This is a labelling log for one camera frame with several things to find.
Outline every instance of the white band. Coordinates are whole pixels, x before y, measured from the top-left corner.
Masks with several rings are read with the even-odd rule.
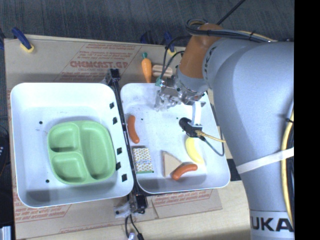
[[[283,159],[293,157],[295,154],[294,148],[295,147],[281,150],[279,152],[269,154],[269,155],[261,157],[259,159],[243,163],[243,164],[236,167],[238,174],[243,174],[243,173],[252,171],[254,169],[257,169],[259,167],[270,165],[272,163],[279,162]]]

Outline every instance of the hot dog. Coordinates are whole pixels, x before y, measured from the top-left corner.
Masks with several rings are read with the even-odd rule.
[[[136,122],[136,117],[134,115],[130,115],[128,118],[128,133],[133,143],[137,144],[140,142],[140,138],[136,132],[135,122]]]
[[[182,165],[180,167],[178,167],[177,169],[175,169],[171,175],[172,179],[174,179],[175,181],[179,180],[180,177],[187,173],[187,172],[191,172],[191,171],[196,171],[198,169],[198,166],[195,163],[191,163],[191,164],[186,164],[186,165]]]

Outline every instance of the banana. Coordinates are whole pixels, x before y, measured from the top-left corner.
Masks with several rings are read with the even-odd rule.
[[[185,140],[185,148],[186,152],[188,153],[189,157],[198,164],[204,164],[205,161],[202,156],[198,153],[195,147],[195,138],[188,137]]]

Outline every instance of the cardboard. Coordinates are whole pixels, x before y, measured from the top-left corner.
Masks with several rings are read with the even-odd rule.
[[[26,37],[34,46],[32,53],[21,49],[20,41],[17,39],[6,39],[4,42],[10,136],[12,136],[10,91],[19,83],[99,83],[109,68],[118,68],[121,75],[119,85],[122,87],[127,83],[145,82],[140,57],[143,52],[148,52],[148,58],[153,64],[163,63],[164,48],[160,45],[37,35],[26,35]],[[172,65],[177,65],[179,60],[180,58],[176,56]],[[14,165],[13,148],[10,156]],[[30,208],[18,197],[14,166],[12,185],[17,240],[124,224],[125,218],[116,218],[113,208],[125,204],[126,197]],[[216,189],[148,196],[147,201],[148,208],[145,214],[135,217],[138,222],[222,209]]]

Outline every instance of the green plate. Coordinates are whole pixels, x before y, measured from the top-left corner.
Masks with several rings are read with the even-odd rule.
[[[109,131],[90,120],[64,122],[47,136],[49,160],[55,177],[65,184],[89,184],[111,177],[116,170]]]

